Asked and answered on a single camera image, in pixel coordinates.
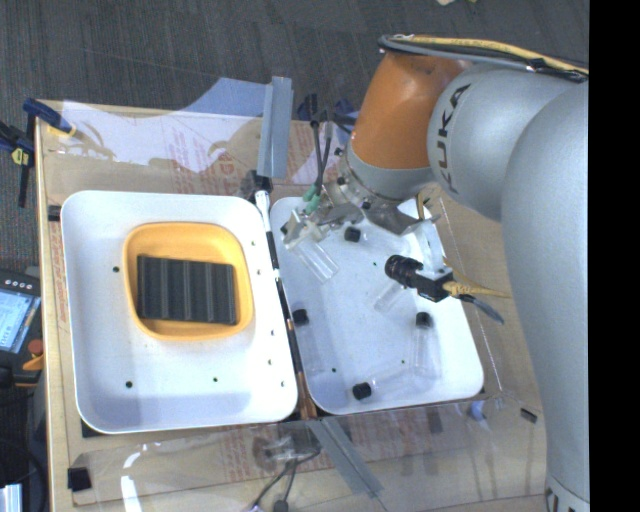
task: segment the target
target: gray carpet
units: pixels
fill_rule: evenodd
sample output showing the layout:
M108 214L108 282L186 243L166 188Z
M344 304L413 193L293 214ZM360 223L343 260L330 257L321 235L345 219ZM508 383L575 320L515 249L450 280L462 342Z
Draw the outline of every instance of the gray carpet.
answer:
M0 0L0 120L24 128L27 97L185 108L220 77L293 81L357 109L389 33L493 39L588 64L588 0ZM35 187L0 154L0 267L38 264ZM24 398L0 391L0 404ZM0 407L0 438L25 443L28 399ZM0 447L9 478L26 461Z

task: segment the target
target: black ribbed pad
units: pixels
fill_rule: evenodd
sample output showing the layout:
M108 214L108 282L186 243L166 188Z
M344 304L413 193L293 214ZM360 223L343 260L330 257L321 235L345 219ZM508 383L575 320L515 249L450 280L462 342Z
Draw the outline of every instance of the black ribbed pad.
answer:
M233 266L138 256L138 316L235 325Z

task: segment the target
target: white tray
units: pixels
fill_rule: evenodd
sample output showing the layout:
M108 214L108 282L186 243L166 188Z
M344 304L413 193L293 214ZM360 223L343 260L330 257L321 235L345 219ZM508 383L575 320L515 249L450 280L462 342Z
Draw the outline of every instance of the white tray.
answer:
M416 290L406 289L385 312L374 310L376 298L391 281L384 272L389 256L424 261L416 237L398 237L367 220L355 226L362 231L358 243L344 240L344 227L331 231L320 246L339 270L320 284L282 243L280 226L292 209L301 207L304 203L299 198L281 199L273 205L271 222L290 308L306 309L309 317L308 325L296 327L296 337L314 402L328 413L348 414L476 395L484 373L460 301L447 298L433 303L419 297ZM415 202L404 203L401 210L415 216ZM434 320L427 340L427 378L409 379L389 392L381 387L371 397L357 400L351 391L355 384L384 377L385 372L407 373L403 368L409 366L415 317L420 311Z
M108 433L273 422L297 402L286 327L260 213L236 197L83 191L63 205L76 400ZM205 222L245 253L254 317L224 339L161 341L142 332L126 300L123 244L153 222Z

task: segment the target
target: clear plastic sheet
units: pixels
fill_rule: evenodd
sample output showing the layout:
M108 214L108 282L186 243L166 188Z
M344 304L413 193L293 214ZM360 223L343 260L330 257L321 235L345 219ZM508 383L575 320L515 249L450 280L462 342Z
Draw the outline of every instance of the clear plastic sheet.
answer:
M225 84L225 91L234 93L224 101L214 94L180 111L51 101L47 104L75 126L75 134L37 125L44 180L40 211L50 219L43 251L50 259L62 375L58 392L64 397L59 414L66 430L65 460L52 461L52 471L87 472L90 487L68 491L79 510L250 510L287 461L309 455L308 436L296 438L301 447L292 444L291 431L307 433L309 422L324 421L320 413L278 424L103 436L87 431L78 415L56 214L71 194L87 189L248 198L264 86ZM229 98L243 98L250 106L234 111L227 108L233 104ZM334 129L338 147L344 140ZM335 179L339 158L330 154L327 180ZM301 196L315 179L316 161L308 122L293 121L287 177L274 180L272 202ZM460 207L435 185L425 197L430 213L439 216L436 227L451 264L484 286L508 292L500 226ZM464 304L485 375L481 393L459 402L337 417L352 445L311 443L319 455L297 468L290 510L409 512L542 493L544 418L526 344L513 302L491 297L487 302L505 325ZM334 460L340 453L357 454L380 488L354 487ZM265 494L260 501L265 511L283 498L290 480L290 474L283 476Z

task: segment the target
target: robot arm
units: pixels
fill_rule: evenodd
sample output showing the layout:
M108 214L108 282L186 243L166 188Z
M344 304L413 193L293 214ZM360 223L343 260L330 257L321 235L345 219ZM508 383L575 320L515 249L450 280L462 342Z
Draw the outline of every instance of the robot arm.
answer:
M437 181L502 223L545 412L548 503L589 510L588 71L493 42L381 45L339 178L304 221L322 230L366 216L402 236L420 220L397 206Z

